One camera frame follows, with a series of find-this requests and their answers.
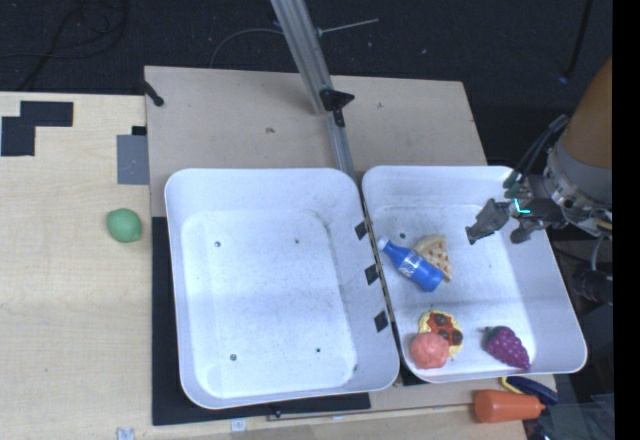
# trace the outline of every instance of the purple grapes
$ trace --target purple grapes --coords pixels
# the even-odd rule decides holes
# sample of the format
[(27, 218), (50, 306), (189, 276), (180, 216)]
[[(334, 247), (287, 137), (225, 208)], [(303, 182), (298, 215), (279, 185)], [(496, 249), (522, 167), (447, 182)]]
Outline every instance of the purple grapes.
[(487, 328), (485, 349), (501, 362), (528, 371), (531, 368), (529, 354), (522, 341), (508, 326)]

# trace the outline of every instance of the teal light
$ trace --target teal light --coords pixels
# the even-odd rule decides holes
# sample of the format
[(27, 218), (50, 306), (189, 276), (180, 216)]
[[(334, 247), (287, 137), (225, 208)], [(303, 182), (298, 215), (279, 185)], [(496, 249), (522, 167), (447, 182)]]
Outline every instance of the teal light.
[(520, 209), (520, 202), (518, 202), (517, 198), (513, 199), (513, 203), (516, 206), (516, 211), (518, 211), (520, 214), (529, 214), (531, 212), (529, 209)]

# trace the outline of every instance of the orange bottle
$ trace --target orange bottle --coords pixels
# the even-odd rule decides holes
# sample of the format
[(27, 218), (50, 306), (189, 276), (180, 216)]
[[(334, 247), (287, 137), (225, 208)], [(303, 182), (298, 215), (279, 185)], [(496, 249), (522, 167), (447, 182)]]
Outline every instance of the orange bottle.
[(537, 419), (545, 405), (536, 396), (504, 390), (480, 390), (473, 399), (480, 422)]

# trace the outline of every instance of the dark floor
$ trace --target dark floor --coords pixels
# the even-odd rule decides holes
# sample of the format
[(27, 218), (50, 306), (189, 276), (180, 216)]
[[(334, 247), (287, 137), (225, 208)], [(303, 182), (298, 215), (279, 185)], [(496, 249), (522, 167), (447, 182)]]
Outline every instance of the dark floor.
[[(323, 30), (377, 19), (322, 36), (332, 75), (461, 81), (493, 164), (571, 114), (612, 55), (613, 0), (305, 1)], [(239, 34), (273, 20), (269, 0), (0, 0), (0, 90), (141, 95), (145, 65), (297, 72), (282, 36)], [(567, 274), (589, 257), (574, 241)], [(572, 297), (583, 318), (599, 307)], [(578, 402), (613, 392), (610, 350), (572, 375)]]

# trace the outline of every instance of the blue soda bottle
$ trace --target blue soda bottle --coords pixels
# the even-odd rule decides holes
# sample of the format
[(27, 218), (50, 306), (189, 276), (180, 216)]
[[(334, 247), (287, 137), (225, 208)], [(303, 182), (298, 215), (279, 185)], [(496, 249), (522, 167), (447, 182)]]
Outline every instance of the blue soda bottle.
[(411, 248), (396, 246), (388, 237), (378, 239), (378, 250), (386, 253), (393, 266), (404, 276), (416, 282), (425, 291), (431, 292), (442, 282), (444, 273), (440, 268), (429, 264)]

